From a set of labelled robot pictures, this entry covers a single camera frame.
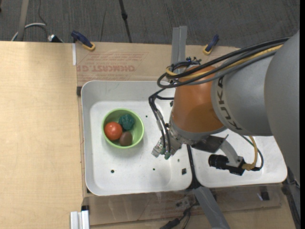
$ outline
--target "gray floor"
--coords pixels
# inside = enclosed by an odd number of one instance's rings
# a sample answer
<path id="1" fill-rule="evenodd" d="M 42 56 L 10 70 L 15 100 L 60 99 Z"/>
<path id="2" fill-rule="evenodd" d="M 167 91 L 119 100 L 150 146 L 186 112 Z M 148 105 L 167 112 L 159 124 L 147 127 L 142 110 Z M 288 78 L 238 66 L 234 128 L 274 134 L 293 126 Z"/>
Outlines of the gray floor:
<path id="1" fill-rule="evenodd" d="M 172 28 L 188 26 L 187 44 L 204 45 L 219 35 L 219 45 L 245 47 L 291 36 L 300 28 L 300 0 L 123 0 L 135 43 L 171 44 Z M 0 40 L 18 30 L 22 0 L 2 0 Z M 41 22 L 39 0 L 30 0 L 26 24 Z M 105 14 L 104 28 L 102 19 Z M 118 0 L 41 0 L 48 34 L 72 42 L 72 30 L 91 41 L 128 42 Z M 24 41 L 46 42 L 38 27 Z"/>

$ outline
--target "bowl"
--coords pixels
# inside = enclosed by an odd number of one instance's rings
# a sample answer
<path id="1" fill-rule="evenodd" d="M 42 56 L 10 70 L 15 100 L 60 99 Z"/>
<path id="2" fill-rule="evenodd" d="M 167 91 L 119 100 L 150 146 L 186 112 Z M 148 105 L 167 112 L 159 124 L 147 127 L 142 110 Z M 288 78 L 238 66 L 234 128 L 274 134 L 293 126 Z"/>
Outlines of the bowl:
<path id="1" fill-rule="evenodd" d="M 107 123 L 109 122 L 119 122 L 119 119 L 122 115 L 130 114 L 134 118 L 134 125 L 129 132 L 132 134 L 132 144 L 129 146 L 121 146 L 119 143 L 119 140 L 111 141 L 108 139 L 104 132 L 104 127 Z M 137 113 L 130 109 L 125 109 L 125 108 L 119 108 L 119 109 L 114 109 L 110 111 L 109 113 L 106 114 L 102 121 L 102 133 L 103 137 L 106 139 L 107 143 L 109 143 L 111 146 L 116 147 L 116 148 L 131 148 L 136 146 L 144 136 L 144 124 L 142 119 L 139 117 Z"/>

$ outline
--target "dark green object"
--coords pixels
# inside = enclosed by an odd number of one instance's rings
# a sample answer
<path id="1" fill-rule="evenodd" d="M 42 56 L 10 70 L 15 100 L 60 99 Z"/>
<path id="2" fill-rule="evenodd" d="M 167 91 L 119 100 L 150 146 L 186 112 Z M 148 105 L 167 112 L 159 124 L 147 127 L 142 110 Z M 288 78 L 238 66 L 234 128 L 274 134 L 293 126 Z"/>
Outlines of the dark green object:
<path id="1" fill-rule="evenodd" d="M 119 119 L 119 124 L 124 130 L 131 130 L 134 125 L 134 118 L 130 114 L 122 115 Z"/>

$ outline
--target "tomato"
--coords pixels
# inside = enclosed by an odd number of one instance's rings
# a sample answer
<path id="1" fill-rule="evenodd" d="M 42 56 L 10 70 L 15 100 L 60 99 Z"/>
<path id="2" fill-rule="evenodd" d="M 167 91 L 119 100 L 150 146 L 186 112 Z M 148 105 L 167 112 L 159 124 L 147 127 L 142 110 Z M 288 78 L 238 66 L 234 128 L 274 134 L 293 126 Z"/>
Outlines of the tomato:
<path id="1" fill-rule="evenodd" d="M 119 123 L 112 121 L 105 125 L 104 132 L 109 140 L 114 141 L 121 137 L 123 129 Z"/>

